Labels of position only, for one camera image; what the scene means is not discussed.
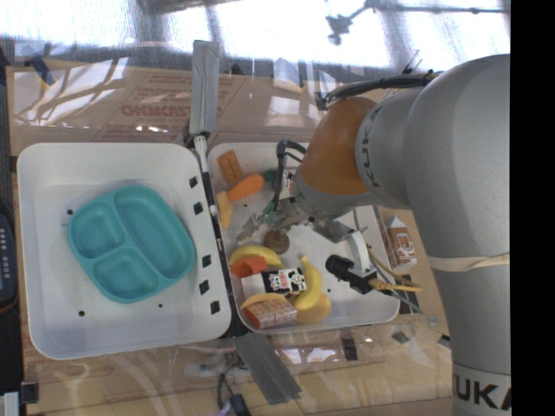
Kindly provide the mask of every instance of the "white tray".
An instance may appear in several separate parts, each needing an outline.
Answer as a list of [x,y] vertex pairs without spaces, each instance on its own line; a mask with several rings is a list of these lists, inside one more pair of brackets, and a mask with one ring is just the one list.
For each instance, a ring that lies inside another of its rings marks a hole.
[[[228,328],[231,310],[200,169],[183,146],[54,143],[26,148],[17,163],[29,332],[54,359],[207,341]],[[191,187],[190,180],[196,179]],[[131,184],[154,189],[191,234],[193,269],[135,303],[106,298],[90,281],[67,238],[69,210]],[[193,206],[201,203],[196,214]],[[203,258],[210,263],[203,266]],[[208,285],[204,291],[200,285]]]
[[[237,154],[239,163],[244,174],[253,172],[264,172],[275,169],[278,165],[276,156],[276,143],[225,143],[215,146],[208,155],[208,164],[212,173],[212,185],[214,194],[228,190],[230,185],[225,182],[217,158],[223,153],[233,149]],[[288,166],[296,166],[294,159],[288,159]],[[260,193],[234,202],[234,213],[231,225],[222,230],[225,252],[229,256],[238,247],[236,237],[241,232],[243,224],[252,213],[260,214],[272,198],[271,184],[267,183]],[[385,247],[379,232],[378,224],[372,207],[358,208],[360,226],[368,229],[363,233],[365,241],[372,245],[372,250],[384,263],[388,263]],[[349,214],[342,218],[342,222],[355,228],[354,217]],[[352,259],[352,253],[347,242],[333,244],[324,237],[316,234],[311,228],[296,226],[288,233],[291,246],[282,256],[285,266],[300,266],[300,257],[306,255],[310,262],[323,276],[323,291],[328,294],[332,304],[330,315],[324,321],[312,324],[300,324],[292,322],[274,328],[258,330],[254,328],[245,313],[240,310],[239,314],[247,328],[252,331],[266,334],[277,334],[308,330],[321,330],[332,328],[354,327],[388,322],[393,319],[399,310],[399,300],[391,296],[385,296],[377,291],[371,291],[367,295],[361,295],[354,291],[346,282],[339,282],[331,273],[325,269],[325,261],[331,254],[337,254]],[[262,244],[264,236],[252,241]],[[238,277],[231,275],[233,293],[236,303],[240,305],[245,300],[243,288]]]

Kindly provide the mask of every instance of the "teal divided plate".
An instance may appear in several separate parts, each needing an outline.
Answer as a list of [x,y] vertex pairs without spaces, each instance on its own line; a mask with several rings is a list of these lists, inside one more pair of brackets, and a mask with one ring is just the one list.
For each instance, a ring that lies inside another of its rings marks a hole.
[[82,206],[69,220],[69,244],[96,287],[117,302],[137,302],[193,266],[193,240],[155,191],[131,185]]

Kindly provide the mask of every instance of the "orange carrot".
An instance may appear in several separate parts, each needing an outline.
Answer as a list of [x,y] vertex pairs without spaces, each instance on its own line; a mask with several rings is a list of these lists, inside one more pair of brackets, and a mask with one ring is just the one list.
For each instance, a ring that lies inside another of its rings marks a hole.
[[250,174],[232,186],[227,192],[227,197],[234,202],[261,191],[263,187],[264,177],[261,174]]

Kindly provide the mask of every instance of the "small carton box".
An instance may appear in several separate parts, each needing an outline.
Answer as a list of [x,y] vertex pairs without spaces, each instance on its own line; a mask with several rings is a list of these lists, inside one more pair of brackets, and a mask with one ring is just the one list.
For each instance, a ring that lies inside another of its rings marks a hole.
[[396,215],[386,224],[382,238],[391,268],[407,269],[416,265],[415,247],[407,226]]

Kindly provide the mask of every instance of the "robotic arm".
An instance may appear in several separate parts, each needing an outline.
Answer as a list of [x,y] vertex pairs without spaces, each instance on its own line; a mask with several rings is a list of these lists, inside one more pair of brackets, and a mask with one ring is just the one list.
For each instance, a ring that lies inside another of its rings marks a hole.
[[245,235],[306,223],[336,243],[357,206],[412,210],[447,316],[454,414],[511,414],[510,56],[406,78],[378,104],[357,96],[395,84],[329,94],[292,196]]

